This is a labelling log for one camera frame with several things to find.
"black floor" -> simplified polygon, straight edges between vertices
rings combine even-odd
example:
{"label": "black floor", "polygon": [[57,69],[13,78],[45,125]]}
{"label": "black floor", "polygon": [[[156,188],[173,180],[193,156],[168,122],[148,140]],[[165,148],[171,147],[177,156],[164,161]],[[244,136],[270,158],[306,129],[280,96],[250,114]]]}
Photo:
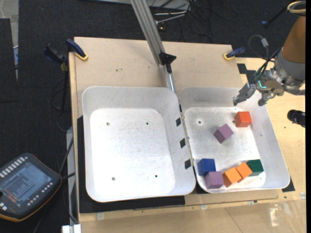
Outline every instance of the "black floor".
{"label": "black floor", "polygon": [[[160,32],[160,36],[163,41],[245,47],[241,57],[256,57],[248,47],[248,39],[260,34],[266,37],[273,53],[282,46],[297,17],[284,12],[269,27],[264,27],[261,21],[270,20],[289,3],[290,0],[196,0],[191,4],[191,12],[167,22],[166,31]],[[12,44],[6,43],[11,33],[9,22],[0,20],[0,23],[0,54],[10,56]],[[130,5],[19,0],[18,84],[12,76],[13,59],[0,60],[0,166],[18,154],[30,152],[53,170],[59,170],[66,151],[63,130],[70,127],[70,113],[59,116],[60,111],[51,107],[52,90],[64,73],[58,64],[47,60],[43,50],[51,43],[67,53],[65,41],[74,36],[144,39]],[[264,53],[259,42],[254,40],[253,44],[258,53]],[[60,92],[53,103],[60,106],[61,102]],[[57,233],[62,225],[68,225],[67,203],[59,192],[47,207],[38,232]],[[43,211],[21,223],[0,220],[0,233],[33,232]]]}

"purple cube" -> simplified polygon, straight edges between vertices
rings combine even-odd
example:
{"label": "purple cube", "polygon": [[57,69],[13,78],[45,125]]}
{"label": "purple cube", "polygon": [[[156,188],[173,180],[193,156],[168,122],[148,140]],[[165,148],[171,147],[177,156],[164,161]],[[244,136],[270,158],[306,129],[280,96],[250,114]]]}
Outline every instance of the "purple cube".
{"label": "purple cube", "polygon": [[218,189],[224,185],[223,174],[219,171],[208,172],[204,179],[207,189]]}
{"label": "purple cube", "polygon": [[216,165],[214,159],[201,159],[198,162],[198,172],[199,175],[206,175],[208,172],[216,171]]}
{"label": "purple cube", "polygon": [[227,124],[218,128],[218,130],[216,130],[214,133],[214,136],[220,143],[223,143],[223,141],[227,140],[232,135],[233,135],[233,131],[229,128]]}

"orange cube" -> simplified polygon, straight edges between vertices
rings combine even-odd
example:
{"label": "orange cube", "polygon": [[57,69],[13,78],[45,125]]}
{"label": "orange cube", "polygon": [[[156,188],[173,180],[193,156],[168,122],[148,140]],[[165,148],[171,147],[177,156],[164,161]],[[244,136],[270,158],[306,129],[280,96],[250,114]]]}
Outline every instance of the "orange cube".
{"label": "orange cube", "polygon": [[245,179],[246,177],[250,176],[253,173],[252,169],[246,164],[246,162],[243,162],[240,165],[238,165],[236,169],[242,177],[238,182],[242,181],[243,179]]}
{"label": "orange cube", "polygon": [[229,187],[230,185],[236,183],[241,178],[242,178],[241,175],[239,174],[239,172],[235,167],[232,167],[223,173],[224,185],[226,187]]}
{"label": "orange cube", "polygon": [[252,123],[252,118],[248,111],[239,111],[234,116],[234,121],[237,127],[247,127]]}

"cube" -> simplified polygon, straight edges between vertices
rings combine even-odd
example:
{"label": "cube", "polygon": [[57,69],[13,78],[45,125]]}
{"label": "cube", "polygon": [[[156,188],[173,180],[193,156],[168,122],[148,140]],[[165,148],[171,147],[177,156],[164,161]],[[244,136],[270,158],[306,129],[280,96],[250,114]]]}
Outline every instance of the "cube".
{"label": "cube", "polygon": [[208,172],[216,171],[216,165],[214,159],[201,159],[198,162],[199,175],[205,176]]}
{"label": "cube", "polygon": [[229,139],[232,135],[233,131],[227,124],[219,127],[218,130],[216,130],[214,133],[214,136],[220,143],[223,143],[225,140]]}
{"label": "cube", "polygon": [[252,118],[248,111],[239,111],[234,116],[234,121],[237,127],[247,127],[252,123]]}
{"label": "cube", "polygon": [[208,172],[204,179],[207,189],[218,189],[224,185],[223,175],[219,171]]}
{"label": "cube", "polygon": [[257,176],[263,172],[261,160],[249,160],[246,164],[252,169],[253,173],[250,176]]}
{"label": "cube", "polygon": [[239,180],[241,180],[241,178],[241,175],[235,167],[232,167],[223,173],[224,185],[226,187],[229,187],[232,184],[238,182]]}
{"label": "cube", "polygon": [[238,182],[241,182],[246,177],[250,176],[253,171],[252,169],[246,164],[246,162],[242,162],[240,165],[236,167],[237,171],[241,175],[241,179]]}

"wooden table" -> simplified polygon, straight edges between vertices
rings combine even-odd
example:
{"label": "wooden table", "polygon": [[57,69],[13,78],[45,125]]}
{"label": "wooden table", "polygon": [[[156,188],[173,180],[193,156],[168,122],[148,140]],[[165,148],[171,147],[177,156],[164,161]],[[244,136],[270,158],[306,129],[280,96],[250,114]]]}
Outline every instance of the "wooden table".
{"label": "wooden table", "polygon": [[[77,118],[83,114],[81,97],[86,88],[95,85],[161,87],[165,83],[146,41],[85,37],[76,37],[74,41],[89,55],[83,62],[69,53],[74,154],[77,156]],[[177,95],[186,87],[242,87],[247,79],[239,74],[237,63],[245,64],[248,70],[258,69],[263,63],[258,58],[224,60],[223,54],[232,51],[230,45],[176,42],[163,42],[163,45],[167,53],[177,56],[172,63]],[[292,124],[287,113],[291,109],[305,111],[305,97],[286,93],[269,100],[267,109],[295,191],[283,193],[281,189],[272,189],[221,194],[194,191],[185,196],[185,206],[79,213],[83,233],[112,232],[112,229],[113,232],[193,232],[194,228],[196,232],[206,232],[207,225],[218,231],[225,225],[228,232],[241,232],[228,208],[242,207],[241,211],[252,208],[248,205],[253,203],[266,209],[271,209],[272,204],[293,200],[304,203],[306,200],[301,198],[306,193],[305,129]],[[210,218],[217,220],[207,222]]]}

